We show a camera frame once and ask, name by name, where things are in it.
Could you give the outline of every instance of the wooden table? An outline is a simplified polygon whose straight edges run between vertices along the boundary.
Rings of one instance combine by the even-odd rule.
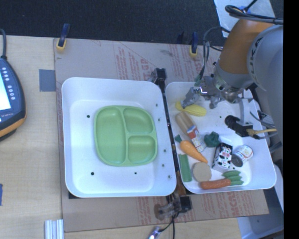
[[[0,56],[2,36],[0,35]],[[26,96],[27,119],[0,142],[0,239],[43,239],[44,222],[62,219],[55,92],[41,92],[39,70],[54,70],[53,38],[7,36],[7,60]],[[153,226],[65,233],[66,239],[142,239]],[[172,238],[172,226],[160,239]],[[175,238],[239,239],[236,218],[175,224]]]

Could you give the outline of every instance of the green plate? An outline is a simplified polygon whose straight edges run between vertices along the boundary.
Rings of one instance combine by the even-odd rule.
[[[157,155],[157,135],[151,115],[132,106],[106,106],[94,118],[94,139],[99,158],[108,165],[136,166]]]

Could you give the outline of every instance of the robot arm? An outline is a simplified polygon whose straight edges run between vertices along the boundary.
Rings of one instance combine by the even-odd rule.
[[[271,116],[283,142],[283,26],[240,19],[231,30],[215,65],[214,74],[201,79],[199,89],[191,89],[183,107],[197,100],[210,100],[210,108],[220,101],[238,103],[244,89],[255,83],[266,91]]]

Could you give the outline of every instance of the yellow clamp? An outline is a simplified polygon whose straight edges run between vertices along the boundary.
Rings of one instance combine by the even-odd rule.
[[[64,50],[66,45],[66,36],[68,35],[70,31],[70,24],[64,24],[62,31],[61,31],[61,37],[58,38],[56,42],[56,48],[60,51]]]
[[[189,47],[189,55],[190,55],[190,57],[194,58],[194,57],[197,56],[197,54],[198,54],[198,49],[196,49],[196,52],[193,53],[192,46],[190,45],[190,47]]]

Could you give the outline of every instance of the small black item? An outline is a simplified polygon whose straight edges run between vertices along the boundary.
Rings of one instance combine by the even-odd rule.
[[[186,213],[187,211],[192,209],[191,199],[189,196],[180,196],[180,213]]]
[[[165,68],[155,68],[156,80],[155,84],[159,86],[162,93],[165,91],[166,70]]]
[[[225,124],[232,130],[234,130],[236,132],[236,134],[238,134],[241,137],[247,137],[249,136],[247,129],[249,128],[253,128],[252,124],[247,124],[247,125],[241,125],[239,123],[240,119],[232,116],[232,115],[228,115],[225,118]]]

